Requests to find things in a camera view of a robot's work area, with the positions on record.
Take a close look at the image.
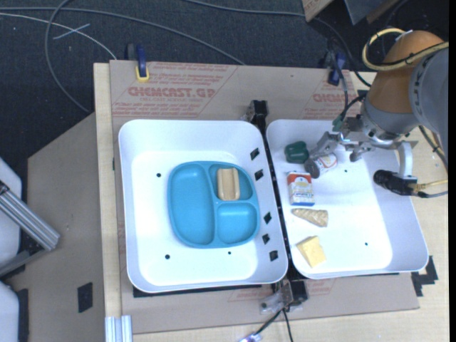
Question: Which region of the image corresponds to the black cylinder on white bracket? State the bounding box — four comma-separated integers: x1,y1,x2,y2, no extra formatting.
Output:
373,139,419,196

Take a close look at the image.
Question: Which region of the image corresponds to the small white and red can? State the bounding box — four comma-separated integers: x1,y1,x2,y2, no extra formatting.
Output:
303,152,338,180

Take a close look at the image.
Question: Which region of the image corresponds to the white plastic tray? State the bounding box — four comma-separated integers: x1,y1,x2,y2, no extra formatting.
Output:
118,118,289,295
265,118,430,281

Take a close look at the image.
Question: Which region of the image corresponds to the tan hot dog bun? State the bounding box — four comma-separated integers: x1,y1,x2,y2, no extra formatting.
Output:
216,167,241,202

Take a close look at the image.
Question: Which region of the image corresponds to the yellow cheese wedge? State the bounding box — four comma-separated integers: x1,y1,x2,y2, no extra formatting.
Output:
295,234,328,269

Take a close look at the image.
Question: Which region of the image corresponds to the blue divided plate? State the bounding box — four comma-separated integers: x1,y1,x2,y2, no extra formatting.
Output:
167,160,260,250

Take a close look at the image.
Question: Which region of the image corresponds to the pale yellow pizza slice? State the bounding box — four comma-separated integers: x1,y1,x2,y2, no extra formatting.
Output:
291,207,329,229

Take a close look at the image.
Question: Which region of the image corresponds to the red and white carton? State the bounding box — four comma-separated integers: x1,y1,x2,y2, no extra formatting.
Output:
286,170,316,207

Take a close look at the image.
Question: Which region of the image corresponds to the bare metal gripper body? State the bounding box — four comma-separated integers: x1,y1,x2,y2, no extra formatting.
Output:
337,116,406,150

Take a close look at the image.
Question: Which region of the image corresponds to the brown cardboard board red print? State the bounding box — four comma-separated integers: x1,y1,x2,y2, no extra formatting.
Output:
108,59,421,335

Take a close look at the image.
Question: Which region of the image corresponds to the dark green block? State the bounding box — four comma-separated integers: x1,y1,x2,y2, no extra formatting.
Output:
284,140,309,165

